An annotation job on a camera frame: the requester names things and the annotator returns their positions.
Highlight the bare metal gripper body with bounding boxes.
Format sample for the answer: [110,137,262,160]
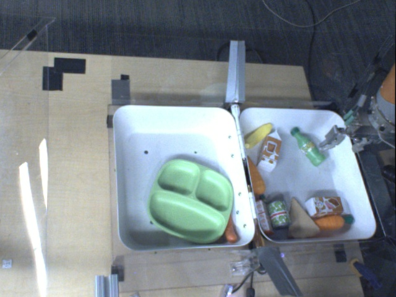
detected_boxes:
[343,112,396,150]

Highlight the green plastic bottle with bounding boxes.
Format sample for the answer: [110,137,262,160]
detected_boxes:
[290,126,327,167]

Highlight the white plastic tray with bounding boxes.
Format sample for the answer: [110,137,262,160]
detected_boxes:
[239,106,377,244]
[112,105,256,252]

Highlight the white and orange carton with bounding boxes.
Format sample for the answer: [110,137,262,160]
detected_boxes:
[256,129,283,173]

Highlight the white and brown carton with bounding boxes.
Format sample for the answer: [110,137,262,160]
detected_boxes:
[304,196,345,219]

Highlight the yellow banana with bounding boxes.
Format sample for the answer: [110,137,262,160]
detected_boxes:
[244,123,275,150]

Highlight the orange carrot with green top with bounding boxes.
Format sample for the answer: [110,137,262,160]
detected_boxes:
[313,213,355,231]

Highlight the tan bread slice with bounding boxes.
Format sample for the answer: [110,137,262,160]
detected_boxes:
[288,197,321,239]

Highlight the green and white can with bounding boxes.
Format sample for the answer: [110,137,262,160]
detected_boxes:
[267,199,292,230]

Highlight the red and white packet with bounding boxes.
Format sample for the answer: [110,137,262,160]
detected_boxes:
[255,199,275,236]

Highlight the orange sausage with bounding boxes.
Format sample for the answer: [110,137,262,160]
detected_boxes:
[224,216,239,244]

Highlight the green divided plate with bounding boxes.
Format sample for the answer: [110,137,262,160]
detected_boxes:
[147,158,235,245]

